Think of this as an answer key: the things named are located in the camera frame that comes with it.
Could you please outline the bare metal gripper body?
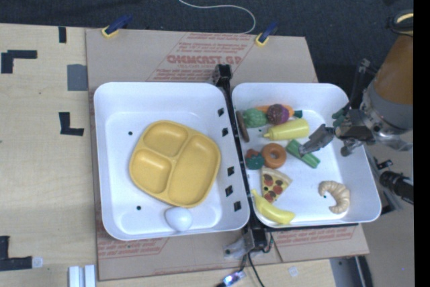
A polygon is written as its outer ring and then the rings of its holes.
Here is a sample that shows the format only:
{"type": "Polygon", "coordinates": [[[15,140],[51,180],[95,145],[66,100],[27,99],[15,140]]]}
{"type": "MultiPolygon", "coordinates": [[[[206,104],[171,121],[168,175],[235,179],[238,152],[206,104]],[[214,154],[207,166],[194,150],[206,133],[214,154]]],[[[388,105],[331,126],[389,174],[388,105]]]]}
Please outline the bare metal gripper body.
{"type": "Polygon", "coordinates": [[[355,138],[363,144],[380,143],[395,151],[410,151],[413,143],[401,138],[406,132],[407,129],[387,122],[374,110],[350,109],[346,114],[343,110],[335,113],[335,136],[342,142],[346,138],[355,138]]]}

